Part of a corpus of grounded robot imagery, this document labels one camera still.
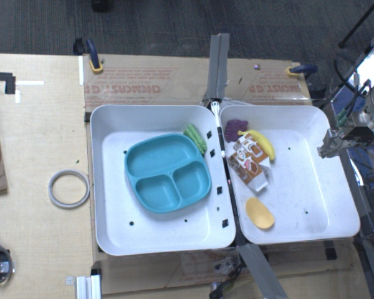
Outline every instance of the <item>white tray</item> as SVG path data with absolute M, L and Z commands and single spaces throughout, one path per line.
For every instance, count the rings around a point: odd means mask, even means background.
M 186 208 L 166 214 L 150 212 L 140 204 L 128 182 L 124 151 L 154 136 L 182 133 L 190 123 L 208 144 L 204 159 L 211 173 L 211 191 Z M 96 236 L 104 252 L 136 255 L 219 249 L 233 242 L 236 226 L 230 194 L 216 123 L 208 109 L 104 105 L 92 113 L 90 128 Z
M 256 244 L 351 237 L 360 219 L 339 157 L 322 159 L 322 145 L 330 127 L 322 110 L 310 106 L 232 105 L 221 112 L 223 131 L 229 120 L 248 121 L 273 144 L 268 185 L 258 194 L 230 168 L 241 230 Z M 234 143 L 226 143 L 231 155 Z M 258 229 L 245 212 L 248 198 L 256 196 L 276 218 L 269 230 Z

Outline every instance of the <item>gray ring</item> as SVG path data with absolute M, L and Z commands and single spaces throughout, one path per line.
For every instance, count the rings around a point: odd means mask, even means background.
M 83 196 L 81 200 L 71 203 L 71 204 L 66 204 L 64 202 L 59 201 L 57 198 L 54 197 L 52 193 L 52 186 L 54 182 L 63 175 L 75 175 L 79 177 L 85 183 L 86 193 L 85 193 L 85 196 Z M 87 198 L 89 198 L 89 194 L 90 194 L 90 188 L 89 188 L 89 180 L 87 179 L 87 176 L 76 169 L 63 169 L 62 171 L 56 172 L 49 181 L 49 197 L 54 205 L 61 207 L 61 208 L 71 209 L 71 208 L 79 207 L 87 200 Z

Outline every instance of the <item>gray carpet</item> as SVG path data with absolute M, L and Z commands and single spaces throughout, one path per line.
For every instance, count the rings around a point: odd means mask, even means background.
M 100 53 L 208 57 L 211 34 L 231 34 L 230 58 L 293 60 L 319 66 L 312 90 L 338 83 L 374 38 L 374 11 L 341 50 L 337 44 L 374 0 L 0 0 L 0 53 L 72 54 L 76 37 Z

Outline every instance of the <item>wooden table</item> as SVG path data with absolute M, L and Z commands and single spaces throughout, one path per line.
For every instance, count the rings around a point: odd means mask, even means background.
M 19 86 L 18 104 L 0 82 L 0 143 L 8 180 L 7 191 L 0 194 L 0 243 L 11 251 L 16 271 L 0 287 L 0 298 L 75 298 L 72 277 L 90 276 L 93 264 L 90 204 L 55 207 L 47 185 L 61 169 L 89 172 L 79 58 L 0 54 L 0 72 L 13 73 L 17 81 L 44 82 Z M 59 199 L 72 202 L 80 199 L 84 186 L 64 176 L 54 189 Z M 353 247 L 351 256 L 349 269 L 289 275 L 280 282 L 290 298 L 370 298 Z M 209 289 L 202 285 L 105 297 L 208 298 Z M 255 283 L 238 290 L 261 297 Z

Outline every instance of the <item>yellow toy banana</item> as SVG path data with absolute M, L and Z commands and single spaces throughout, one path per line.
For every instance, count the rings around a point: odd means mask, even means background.
M 238 135 L 242 136 L 245 134 L 250 134 L 252 137 L 257 141 L 259 146 L 263 148 L 265 153 L 269 155 L 270 160 L 272 161 L 276 157 L 276 151 L 274 151 L 274 147 L 272 143 L 260 132 L 255 130 L 249 130 L 246 132 L 238 131 Z

